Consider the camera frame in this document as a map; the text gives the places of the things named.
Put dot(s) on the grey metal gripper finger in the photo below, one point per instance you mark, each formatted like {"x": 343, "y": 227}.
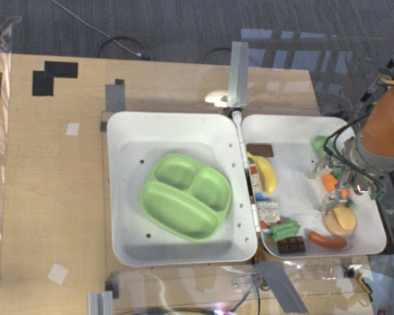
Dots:
{"x": 320, "y": 168}
{"x": 331, "y": 200}

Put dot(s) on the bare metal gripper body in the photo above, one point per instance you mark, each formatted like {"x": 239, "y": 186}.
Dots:
{"x": 349, "y": 172}

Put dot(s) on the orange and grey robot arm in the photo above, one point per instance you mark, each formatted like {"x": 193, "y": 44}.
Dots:
{"x": 385, "y": 120}

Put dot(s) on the orange carrot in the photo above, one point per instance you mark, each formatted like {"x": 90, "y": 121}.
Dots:
{"x": 329, "y": 180}

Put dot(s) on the yellow crisp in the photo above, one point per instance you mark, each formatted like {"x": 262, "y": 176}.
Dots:
{"x": 346, "y": 218}

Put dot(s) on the tan round biscuit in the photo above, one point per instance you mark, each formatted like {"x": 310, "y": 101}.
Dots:
{"x": 330, "y": 225}

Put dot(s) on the green broccoli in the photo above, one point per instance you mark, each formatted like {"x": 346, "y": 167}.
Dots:
{"x": 319, "y": 142}

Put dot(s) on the white plastic tray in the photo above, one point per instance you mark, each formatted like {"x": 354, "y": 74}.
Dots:
{"x": 298, "y": 192}
{"x": 128, "y": 189}

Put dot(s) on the orange sausage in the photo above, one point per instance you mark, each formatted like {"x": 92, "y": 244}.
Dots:
{"x": 326, "y": 240}

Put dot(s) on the yellow banana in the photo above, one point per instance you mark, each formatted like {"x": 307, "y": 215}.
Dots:
{"x": 267, "y": 174}

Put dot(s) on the green bean pods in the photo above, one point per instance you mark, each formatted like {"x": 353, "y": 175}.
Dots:
{"x": 284, "y": 230}

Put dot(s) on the segmented brown chocolate bar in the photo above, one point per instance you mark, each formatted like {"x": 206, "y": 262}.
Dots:
{"x": 291, "y": 245}

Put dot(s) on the plain brown chocolate bar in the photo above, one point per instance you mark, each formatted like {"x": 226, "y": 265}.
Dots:
{"x": 260, "y": 150}

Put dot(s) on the yellow and white carton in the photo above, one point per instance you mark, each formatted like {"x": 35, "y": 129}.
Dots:
{"x": 268, "y": 211}

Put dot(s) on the red and white carton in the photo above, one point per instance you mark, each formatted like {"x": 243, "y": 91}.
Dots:
{"x": 255, "y": 179}

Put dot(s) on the thin black and white rod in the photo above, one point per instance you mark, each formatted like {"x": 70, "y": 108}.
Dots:
{"x": 240, "y": 136}

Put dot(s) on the green divided plate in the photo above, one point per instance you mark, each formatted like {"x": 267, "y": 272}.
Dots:
{"x": 184, "y": 199}

